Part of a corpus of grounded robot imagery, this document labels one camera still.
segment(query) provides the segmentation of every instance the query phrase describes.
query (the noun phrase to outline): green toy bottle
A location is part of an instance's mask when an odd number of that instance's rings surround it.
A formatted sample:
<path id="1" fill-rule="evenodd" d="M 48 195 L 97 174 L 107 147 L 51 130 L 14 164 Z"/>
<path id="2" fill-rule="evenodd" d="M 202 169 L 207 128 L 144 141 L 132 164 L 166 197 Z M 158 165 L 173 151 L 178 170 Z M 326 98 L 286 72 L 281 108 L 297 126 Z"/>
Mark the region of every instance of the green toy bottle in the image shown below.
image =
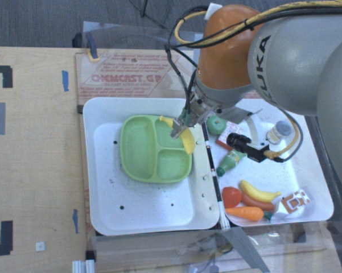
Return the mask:
<path id="1" fill-rule="evenodd" d="M 242 158 L 246 156 L 245 153 L 238 152 L 232 149 L 221 161 L 220 166 L 216 169 L 216 173 L 218 176 L 222 176 L 225 174 L 225 171 L 234 168 Z"/>

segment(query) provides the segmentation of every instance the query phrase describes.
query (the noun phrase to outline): yellow cable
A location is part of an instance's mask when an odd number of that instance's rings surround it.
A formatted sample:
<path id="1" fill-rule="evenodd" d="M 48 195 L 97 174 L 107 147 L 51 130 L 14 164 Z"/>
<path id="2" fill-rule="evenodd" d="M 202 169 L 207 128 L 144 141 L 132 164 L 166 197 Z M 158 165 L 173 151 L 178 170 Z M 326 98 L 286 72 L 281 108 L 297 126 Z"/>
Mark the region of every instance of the yellow cable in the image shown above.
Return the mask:
<path id="1" fill-rule="evenodd" d="M 294 136 L 294 139 L 290 142 L 290 144 L 285 147 L 284 149 L 280 150 L 279 152 L 275 152 L 275 151 L 271 151 L 271 150 L 267 150 L 267 151 L 264 151 L 264 155 L 270 159 L 270 160 L 273 160 L 274 158 L 278 158 L 279 156 L 281 156 L 282 154 L 284 154 L 285 152 L 287 152 L 294 144 L 295 142 L 297 141 L 298 139 L 298 136 L 299 136 L 299 130 L 298 130 L 298 127 L 297 125 L 293 122 L 292 118 L 290 116 L 287 116 L 288 119 L 290 120 L 290 122 L 292 123 L 292 126 L 294 127 L 294 130 L 295 130 L 295 136 Z"/>
<path id="2" fill-rule="evenodd" d="M 283 10 L 288 10 L 288 9 L 298 9 L 298 8 L 302 8 L 302 7 L 316 7 L 316 6 L 328 6 L 328 7 L 342 7 L 342 1 L 312 1 L 312 2 L 294 2 L 294 3 L 288 3 L 288 4 L 284 4 L 284 5 L 280 5 L 280 6 L 277 6 L 275 8 L 272 8 L 272 9 L 269 9 L 267 11 L 264 11 L 262 13 L 259 13 L 249 19 L 247 19 L 245 21 L 245 24 L 244 23 L 241 23 L 240 25 L 230 29 L 230 30 L 226 30 L 225 32 L 222 32 L 221 34 L 217 35 L 217 36 L 214 36 L 212 38 L 209 38 L 203 42 L 200 42 L 200 43 L 194 43 L 193 46 L 204 46 L 204 45 L 207 45 L 207 44 L 210 44 L 210 43 L 217 43 L 227 37 L 229 37 L 230 35 L 233 35 L 235 34 L 236 32 L 238 32 L 239 30 L 243 29 L 245 26 L 251 24 L 251 23 L 254 23 L 254 22 L 257 22 L 265 17 L 267 17 L 268 15 L 271 15 L 271 14 L 274 14 L 274 13 L 278 13 L 278 12 L 281 12 Z M 180 20 L 178 22 L 178 24 L 176 25 L 175 27 L 175 37 L 176 37 L 176 40 L 179 42 L 179 43 L 182 43 L 182 44 L 187 44 L 187 43 L 193 43 L 193 42 L 189 42 L 189 41 L 186 41 L 186 40 L 183 40 L 180 36 L 179 36 L 179 29 L 180 27 L 182 26 L 182 24 L 195 17 L 195 16 L 198 16 L 198 15 L 202 15 L 206 13 L 206 11 L 199 11 L 199 12 L 196 12 L 196 13 L 192 13 L 192 14 L 189 14 L 189 15 L 186 15 L 182 20 Z"/>

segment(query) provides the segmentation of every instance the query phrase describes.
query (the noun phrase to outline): small bottle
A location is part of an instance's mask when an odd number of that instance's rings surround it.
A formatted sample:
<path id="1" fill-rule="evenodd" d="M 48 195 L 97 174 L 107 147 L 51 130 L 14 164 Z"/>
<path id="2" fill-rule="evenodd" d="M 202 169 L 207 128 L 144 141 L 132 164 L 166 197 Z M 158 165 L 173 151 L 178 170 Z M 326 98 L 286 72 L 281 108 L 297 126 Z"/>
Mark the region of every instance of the small bottle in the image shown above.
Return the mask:
<path id="1" fill-rule="evenodd" d="M 286 121 L 278 121 L 266 134 L 266 139 L 272 144 L 279 144 L 281 140 L 292 132 L 291 126 Z"/>
<path id="2" fill-rule="evenodd" d="M 242 158 L 246 156 L 243 152 L 238 152 L 232 149 L 221 161 L 220 166 L 216 169 L 216 173 L 218 176 L 222 176 L 225 174 L 225 171 L 234 168 Z"/>

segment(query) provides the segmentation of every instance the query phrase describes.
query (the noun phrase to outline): white tray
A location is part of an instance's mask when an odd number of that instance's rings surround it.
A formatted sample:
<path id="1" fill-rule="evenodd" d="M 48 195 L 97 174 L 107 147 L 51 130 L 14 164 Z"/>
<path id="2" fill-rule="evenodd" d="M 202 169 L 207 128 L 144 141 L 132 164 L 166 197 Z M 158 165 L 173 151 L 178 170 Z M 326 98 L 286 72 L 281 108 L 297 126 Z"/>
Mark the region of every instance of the white tray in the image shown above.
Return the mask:
<path id="1" fill-rule="evenodd" d="M 103 235 L 209 229 L 220 211 L 201 126 L 191 173 L 173 184 L 132 180 L 121 168 L 122 123 L 132 115 L 179 116 L 183 99 L 94 98 L 83 110 L 88 161 L 90 218 Z"/>
<path id="2" fill-rule="evenodd" d="M 254 113 L 262 109 L 253 116 L 260 139 L 265 139 L 265 134 L 277 121 L 288 121 L 281 111 L 262 99 L 243 99 L 237 106 Z M 332 216 L 334 211 L 333 201 L 304 116 L 293 113 L 290 114 L 298 121 L 304 133 L 303 143 L 298 152 L 285 163 L 276 163 L 268 159 L 261 163 L 257 163 L 244 157 L 234 169 L 227 171 L 224 176 L 219 177 L 220 191 L 227 186 L 240 188 L 238 184 L 244 179 L 260 190 L 270 192 L 280 191 L 281 195 L 275 198 L 273 201 L 274 204 L 280 201 L 282 197 L 286 197 L 300 188 L 305 190 L 312 201 L 303 209 L 290 214 L 285 219 L 279 220 L 272 219 L 271 221 L 268 221 L 263 218 L 263 220 L 255 222 L 227 215 L 229 220 L 238 226 L 265 226 L 296 222 L 325 221 Z M 245 121 L 240 123 L 239 127 L 243 128 L 244 135 L 251 137 L 249 126 Z M 294 133 L 281 141 L 277 146 L 271 144 L 270 149 L 280 151 L 291 142 L 293 136 Z M 211 153 L 215 168 L 219 166 L 223 157 L 228 152 L 225 148 L 216 144 L 216 139 L 217 137 L 210 136 Z M 286 158 L 288 155 L 289 153 L 287 152 L 281 157 Z"/>

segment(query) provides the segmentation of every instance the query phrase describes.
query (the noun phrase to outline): toy tomato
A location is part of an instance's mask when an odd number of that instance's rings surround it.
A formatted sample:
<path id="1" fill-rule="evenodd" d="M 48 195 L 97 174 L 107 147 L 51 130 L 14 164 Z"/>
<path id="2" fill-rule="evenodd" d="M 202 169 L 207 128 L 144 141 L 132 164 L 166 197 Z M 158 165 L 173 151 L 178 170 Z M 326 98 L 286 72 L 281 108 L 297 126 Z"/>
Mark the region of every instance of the toy tomato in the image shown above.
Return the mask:
<path id="1" fill-rule="evenodd" d="M 238 188 L 229 186 L 222 190 L 221 197 L 225 208 L 232 208 L 241 202 L 242 193 Z"/>

